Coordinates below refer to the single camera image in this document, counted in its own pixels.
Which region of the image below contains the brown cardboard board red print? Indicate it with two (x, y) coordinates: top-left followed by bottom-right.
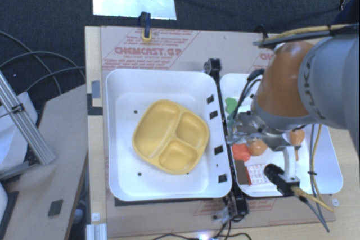
(85, 25), (338, 237)

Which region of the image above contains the brown rectangular block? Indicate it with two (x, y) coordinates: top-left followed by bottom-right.
(234, 160), (250, 186)

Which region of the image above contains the black block with thin wires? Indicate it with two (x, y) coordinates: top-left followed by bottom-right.
(213, 194), (250, 223)
(203, 58), (222, 75)

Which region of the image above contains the red round toy food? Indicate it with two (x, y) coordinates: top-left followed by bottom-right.
(231, 143), (252, 162)

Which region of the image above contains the black cylinder on white bracket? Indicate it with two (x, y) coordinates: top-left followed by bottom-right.
(263, 145), (301, 197)

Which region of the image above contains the red and white packet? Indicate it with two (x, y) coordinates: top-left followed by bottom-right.
(244, 162), (276, 185)

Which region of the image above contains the orange round toy food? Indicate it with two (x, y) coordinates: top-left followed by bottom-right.
(247, 139), (269, 157)

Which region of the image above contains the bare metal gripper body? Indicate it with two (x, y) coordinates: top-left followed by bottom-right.
(235, 111), (302, 153)

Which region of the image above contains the white plastic tray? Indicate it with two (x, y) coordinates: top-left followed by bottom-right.
(105, 68), (233, 202)
(219, 73), (344, 197)

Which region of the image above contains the yellow divided plate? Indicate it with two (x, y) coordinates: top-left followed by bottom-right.
(132, 99), (210, 175)

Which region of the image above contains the green toy vegetable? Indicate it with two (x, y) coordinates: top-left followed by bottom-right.
(224, 97), (239, 119)

